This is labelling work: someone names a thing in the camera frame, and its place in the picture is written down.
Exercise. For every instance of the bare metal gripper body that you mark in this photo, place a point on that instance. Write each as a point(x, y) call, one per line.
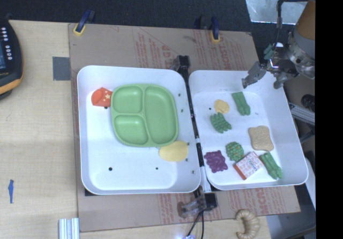
point(288, 65)

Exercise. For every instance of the brown cardboard board red print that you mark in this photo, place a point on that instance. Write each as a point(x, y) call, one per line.
point(120, 45)

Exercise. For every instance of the green pea pods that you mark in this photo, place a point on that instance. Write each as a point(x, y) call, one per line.
point(220, 122)

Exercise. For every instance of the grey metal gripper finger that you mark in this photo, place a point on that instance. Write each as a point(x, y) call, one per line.
point(281, 79)
point(254, 73)

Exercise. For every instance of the orange and white carton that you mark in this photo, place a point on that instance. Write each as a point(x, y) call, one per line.
point(249, 165)

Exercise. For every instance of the small yellow lumpy toy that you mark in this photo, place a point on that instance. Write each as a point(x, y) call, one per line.
point(221, 106)

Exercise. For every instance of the red toy with yellow stars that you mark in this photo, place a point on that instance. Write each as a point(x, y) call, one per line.
point(100, 97)

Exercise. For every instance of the yellow oval crisp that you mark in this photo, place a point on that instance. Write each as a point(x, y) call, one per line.
point(174, 151)

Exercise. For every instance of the green asparagus bundle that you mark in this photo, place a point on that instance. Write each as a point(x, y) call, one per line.
point(271, 165)
point(241, 104)

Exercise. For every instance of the green and orange peas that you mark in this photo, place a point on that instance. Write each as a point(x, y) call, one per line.
point(234, 151)

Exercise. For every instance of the tan bread slice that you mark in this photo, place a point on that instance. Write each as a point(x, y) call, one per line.
point(260, 138)

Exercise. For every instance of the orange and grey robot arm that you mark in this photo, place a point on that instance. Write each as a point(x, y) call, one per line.
point(306, 23)

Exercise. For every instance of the tan croissant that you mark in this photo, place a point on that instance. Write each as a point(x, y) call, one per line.
point(252, 223)

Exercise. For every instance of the thin black and white rod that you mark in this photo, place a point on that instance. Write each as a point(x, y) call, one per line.
point(193, 122)

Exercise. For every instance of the green divided plate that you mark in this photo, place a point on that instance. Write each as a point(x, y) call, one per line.
point(158, 114)

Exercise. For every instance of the purple grapes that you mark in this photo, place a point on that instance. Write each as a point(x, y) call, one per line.
point(215, 161)

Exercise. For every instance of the white plastic tray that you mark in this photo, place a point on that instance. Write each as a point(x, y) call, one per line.
point(134, 171)
point(284, 114)

